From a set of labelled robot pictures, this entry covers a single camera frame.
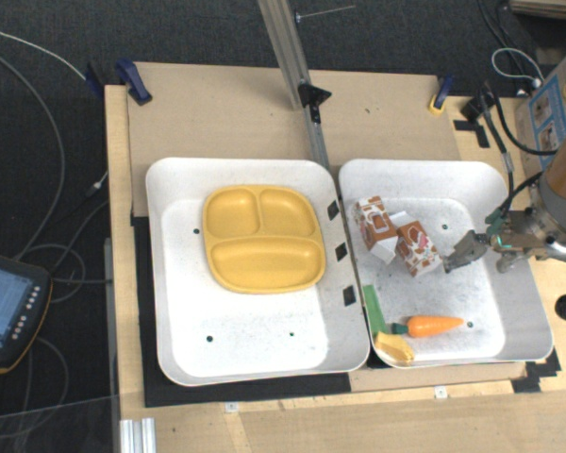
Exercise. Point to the orange carrot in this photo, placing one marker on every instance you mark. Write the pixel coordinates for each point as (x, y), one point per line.
(431, 326)

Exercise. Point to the yellow wedge-shaped toy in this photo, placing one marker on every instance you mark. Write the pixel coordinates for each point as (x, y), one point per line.
(395, 347)

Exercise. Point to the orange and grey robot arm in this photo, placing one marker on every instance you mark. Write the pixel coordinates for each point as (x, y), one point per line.
(560, 177)

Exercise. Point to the green flat bar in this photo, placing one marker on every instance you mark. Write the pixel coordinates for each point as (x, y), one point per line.
(373, 307)

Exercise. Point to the yellow divided plate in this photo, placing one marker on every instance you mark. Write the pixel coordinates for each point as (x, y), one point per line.
(264, 239)

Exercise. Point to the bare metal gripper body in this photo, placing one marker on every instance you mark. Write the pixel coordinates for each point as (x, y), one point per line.
(523, 239)

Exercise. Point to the brown cardboard board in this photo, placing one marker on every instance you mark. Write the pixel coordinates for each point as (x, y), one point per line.
(226, 121)

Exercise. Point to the brown and white carton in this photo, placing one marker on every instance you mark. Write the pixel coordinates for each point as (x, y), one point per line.
(417, 248)
(375, 227)

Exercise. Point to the white plastic tray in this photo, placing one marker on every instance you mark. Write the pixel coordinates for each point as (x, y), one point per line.
(457, 295)
(245, 328)

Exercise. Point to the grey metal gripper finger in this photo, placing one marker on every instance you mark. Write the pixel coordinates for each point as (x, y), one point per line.
(462, 257)
(471, 239)

